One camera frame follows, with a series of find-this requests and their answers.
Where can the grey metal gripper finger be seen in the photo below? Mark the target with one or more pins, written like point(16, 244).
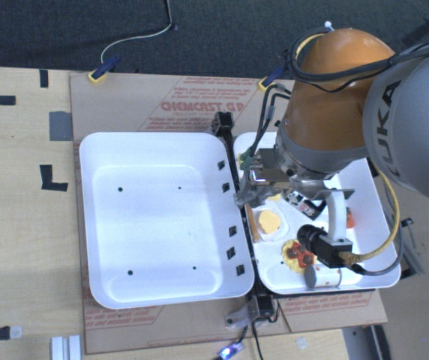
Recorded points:
point(242, 197)
point(264, 195)

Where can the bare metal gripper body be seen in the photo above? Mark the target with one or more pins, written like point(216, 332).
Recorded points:
point(274, 167)

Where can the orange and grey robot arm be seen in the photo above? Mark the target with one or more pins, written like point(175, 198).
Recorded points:
point(334, 99)

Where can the white and yellow fried egg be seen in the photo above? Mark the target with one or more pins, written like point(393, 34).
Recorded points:
point(270, 221)

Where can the tan wooden stick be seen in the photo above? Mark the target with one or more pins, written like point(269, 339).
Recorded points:
point(252, 223)

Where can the black white red packet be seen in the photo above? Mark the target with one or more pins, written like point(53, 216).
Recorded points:
point(308, 206)

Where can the yellow and red pizza slice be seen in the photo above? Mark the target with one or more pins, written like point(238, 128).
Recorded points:
point(292, 259)

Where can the orange carrot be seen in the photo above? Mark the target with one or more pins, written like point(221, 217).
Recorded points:
point(350, 219)

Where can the white plastic tray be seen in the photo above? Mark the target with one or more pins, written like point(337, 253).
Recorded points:
point(368, 246)
point(154, 219)

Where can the white can with grey lid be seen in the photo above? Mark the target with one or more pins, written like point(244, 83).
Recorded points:
point(325, 278)

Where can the brown cardboard board red print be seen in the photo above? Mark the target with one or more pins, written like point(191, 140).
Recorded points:
point(124, 99)

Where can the black cylinder on white bracket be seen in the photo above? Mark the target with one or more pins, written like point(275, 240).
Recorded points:
point(321, 244)

